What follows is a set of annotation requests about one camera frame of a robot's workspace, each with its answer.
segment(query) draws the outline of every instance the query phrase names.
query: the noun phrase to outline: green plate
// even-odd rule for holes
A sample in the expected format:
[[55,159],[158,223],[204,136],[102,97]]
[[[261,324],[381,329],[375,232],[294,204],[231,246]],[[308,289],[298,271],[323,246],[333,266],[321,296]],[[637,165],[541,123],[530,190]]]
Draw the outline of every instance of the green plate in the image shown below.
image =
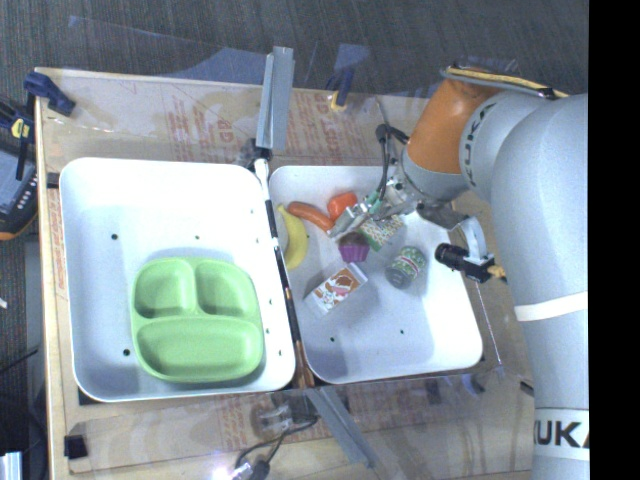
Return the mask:
[[206,258],[147,263],[133,287],[131,328],[140,364],[169,382],[245,377],[262,361],[264,335],[251,277]]

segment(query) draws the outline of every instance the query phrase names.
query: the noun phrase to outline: white tray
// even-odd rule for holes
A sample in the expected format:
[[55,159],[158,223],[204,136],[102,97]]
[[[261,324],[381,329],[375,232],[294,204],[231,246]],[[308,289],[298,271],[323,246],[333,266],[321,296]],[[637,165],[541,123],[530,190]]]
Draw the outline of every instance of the white tray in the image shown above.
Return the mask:
[[[291,331],[253,174],[233,165],[81,158],[62,171],[60,191],[74,374],[90,397],[116,402],[259,392],[289,383]],[[148,261],[173,256],[233,261],[251,276],[265,339],[262,364],[251,376],[176,384],[138,363],[129,316],[133,281]]]
[[[370,193],[380,175],[378,167],[286,166],[273,173],[269,185],[274,208],[297,200],[325,209],[337,194]],[[462,276],[433,259],[438,244],[449,242],[447,232],[415,212],[405,223],[390,243],[357,264],[368,282],[324,317],[303,298],[334,273],[341,257],[323,231],[306,223],[308,255],[288,275],[307,360],[320,379],[378,380],[464,369],[479,361],[482,341]],[[428,259],[426,271],[406,291],[384,277],[384,267],[404,245],[419,247]]]

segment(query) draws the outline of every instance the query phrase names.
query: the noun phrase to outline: yellow banana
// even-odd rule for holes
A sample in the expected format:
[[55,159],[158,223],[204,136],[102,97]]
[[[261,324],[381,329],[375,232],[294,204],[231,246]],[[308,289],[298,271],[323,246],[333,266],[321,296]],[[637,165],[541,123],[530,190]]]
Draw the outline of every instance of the yellow banana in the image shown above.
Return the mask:
[[284,251],[284,264],[287,270],[297,268],[307,255],[309,237],[302,219],[291,215],[283,205],[279,204],[277,210],[282,214],[284,225],[289,235],[289,243]]

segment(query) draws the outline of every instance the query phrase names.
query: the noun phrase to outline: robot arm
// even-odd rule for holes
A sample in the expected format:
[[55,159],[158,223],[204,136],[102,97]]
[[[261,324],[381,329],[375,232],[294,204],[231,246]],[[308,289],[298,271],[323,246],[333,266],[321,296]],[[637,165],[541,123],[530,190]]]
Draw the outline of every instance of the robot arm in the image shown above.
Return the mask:
[[404,176],[435,205],[490,203],[535,383],[532,478],[589,478],[588,99],[503,89],[445,79]]

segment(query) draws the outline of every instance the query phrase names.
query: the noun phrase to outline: white band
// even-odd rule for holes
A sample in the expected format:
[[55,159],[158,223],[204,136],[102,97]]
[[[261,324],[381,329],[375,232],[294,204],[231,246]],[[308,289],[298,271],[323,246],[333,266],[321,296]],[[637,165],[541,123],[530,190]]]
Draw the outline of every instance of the white band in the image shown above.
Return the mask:
[[589,409],[535,410],[534,454],[590,461]]
[[529,322],[531,320],[544,320],[545,318],[566,315],[567,313],[573,313],[574,311],[580,311],[588,307],[589,292],[584,291],[538,304],[516,306],[515,310],[516,318],[520,322]]

